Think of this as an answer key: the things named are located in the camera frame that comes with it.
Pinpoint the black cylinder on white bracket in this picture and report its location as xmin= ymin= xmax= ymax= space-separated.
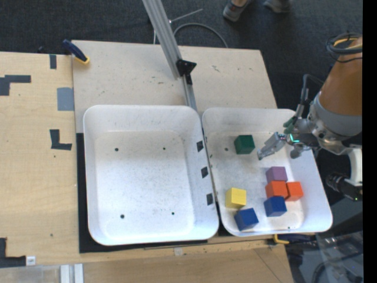
xmin=325 ymin=146 xmax=363 ymax=202

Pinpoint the purple cube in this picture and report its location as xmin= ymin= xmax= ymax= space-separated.
xmin=265 ymin=166 xmax=289 ymax=184

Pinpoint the person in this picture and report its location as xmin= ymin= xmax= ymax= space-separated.
xmin=222 ymin=0 xmax=296 ymax=23

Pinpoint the yellow cube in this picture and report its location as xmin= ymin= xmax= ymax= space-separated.
xmin=224 ymin=187 xmax=247 ymax=210

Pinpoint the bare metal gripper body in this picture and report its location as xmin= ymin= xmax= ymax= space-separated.
xmin=286 ymin=117 xmax=352 ymax=155

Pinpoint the white plastic tray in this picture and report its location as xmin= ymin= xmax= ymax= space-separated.
xmin=82 ymin=104 xmax=220 ymax=246
xmin=201 ymin=107 xmax=334 ymax=238

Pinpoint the orange cube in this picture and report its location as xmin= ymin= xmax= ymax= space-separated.
xmin=264 ymin=180 xmax=290 ymax=200
xmin=285 ymin=181 xmax=305 ymax=202

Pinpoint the pale wood board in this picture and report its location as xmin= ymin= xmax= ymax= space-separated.
xmin=71 ymin=40 xmax=316 ymax=250

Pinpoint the blue cube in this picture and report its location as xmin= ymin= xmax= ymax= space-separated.
xmin=263 ymin=195 xmax=288 ymax=218
xmin=233 ymin=207 xmax=260 ymax=232

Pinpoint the green cube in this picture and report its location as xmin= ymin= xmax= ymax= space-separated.
xmin=233 ymin=134 xmax=256 ymax=155

